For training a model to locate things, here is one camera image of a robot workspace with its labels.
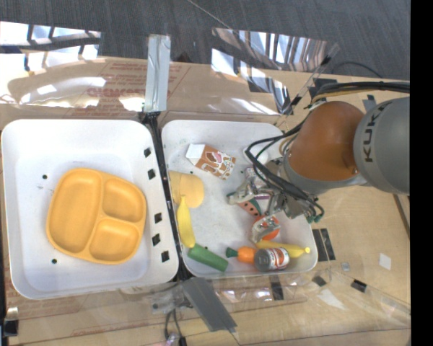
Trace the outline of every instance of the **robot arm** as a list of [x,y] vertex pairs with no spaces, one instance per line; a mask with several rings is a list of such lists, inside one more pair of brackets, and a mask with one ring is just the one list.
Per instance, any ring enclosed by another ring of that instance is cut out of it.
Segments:
[[[279,191],[278,199],[284,198],[288,216],[304,213],[309,221],[318,221],[324,212],[317,196],[333,188],[370,185],[410,194],[409,96],[378,104],[366,114],[345,102],[325,101],[326,97],[376,89],[409,93],[409,85],[399,83],[325,85],[312,99],[315,106],[300,125],[277,139],[260,140],[248,147],[246,155],[267,184]],[[284,149],[277,173],[258,162],[260,154],[250,152],[258,143],[273,144],[290,136],[292,141]]]

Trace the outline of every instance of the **yellow plate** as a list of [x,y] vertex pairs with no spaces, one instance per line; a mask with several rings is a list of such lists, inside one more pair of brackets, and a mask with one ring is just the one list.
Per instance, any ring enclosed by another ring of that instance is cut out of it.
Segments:
[[61,252],[102,264],[131,259],[146,220],[146,198],[133,183],[95,169],[77,168],[59,180],[46,233]]

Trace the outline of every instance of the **yellow banana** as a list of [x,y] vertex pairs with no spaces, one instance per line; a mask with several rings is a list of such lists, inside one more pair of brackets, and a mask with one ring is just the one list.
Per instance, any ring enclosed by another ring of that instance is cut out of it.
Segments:
[[282,244],[280,242],[268,241],[262,239],[255,244],[259,249],[272,249],[274,247],[283,247],[289,253],[290,258],[302,256],[304,253],[309,254],[311,249],[309,247],[301,247],[296,244]]

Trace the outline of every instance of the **clear plastic sheet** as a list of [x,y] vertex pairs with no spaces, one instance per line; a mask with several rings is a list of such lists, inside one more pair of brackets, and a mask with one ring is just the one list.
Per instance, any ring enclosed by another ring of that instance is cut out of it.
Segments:
[[[169,28],[119,37],[2,22],[0,130],[22,118],[138,120],[150,110],[161,111],[161,126],[197,118],[290,129],[306,113],[295,107],[310,99],[338,50],[322,40],[221,28],[203,32],[201,43],[177,45],[181,30]],[[158,102],[145,110],[151,37],[171,40],[166,110]],[[325,258],[313,270],[208,279],[235,332],[211,332],[179,281],[30,300],[13,288],[6,257],[7,321],[19,321],[10,344],[79,337],[176,345],[180,335],[195,345],[364,345],[381,344],[382,334],[395,345],[410,342],[409,242],[393,197],[357,186],[321,200],[329,214],[312,228]],[[42,324],[48,332],[36,334]]]
[[[202,32],[210,48],[201,48],[192,59],[184,53],[173,60],[179,36],[179,29],[166,35],[126,37],[2,22],[0,129],[9,122],[2,115],[4,105],[8,117],[14,113],[40,117],[42,110],[36,107],[52,108],[45,110],[46,117],[65,118],[132,119],[138,112],[165,109],[289,115],[305,84],[289,88],[267,71],[318,76],[338,50],[321,40],[215,28]],[[159,46],[151,47],[157,37],[170,40],[160,60],[155,55]],[[160,85],[153,85],[154,78],[156,82],[160,78]],[[165,100],[159,102],[159,94]]]

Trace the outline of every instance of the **orange carrot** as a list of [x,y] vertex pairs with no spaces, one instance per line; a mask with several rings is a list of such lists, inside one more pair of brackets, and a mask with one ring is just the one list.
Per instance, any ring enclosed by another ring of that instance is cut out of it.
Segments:
[[237,251],[228,247],[226,249],[226,257],[236,257],[240,262],[253,264],[253,258],[256,252],[257,249],[249,246],[242,246]]

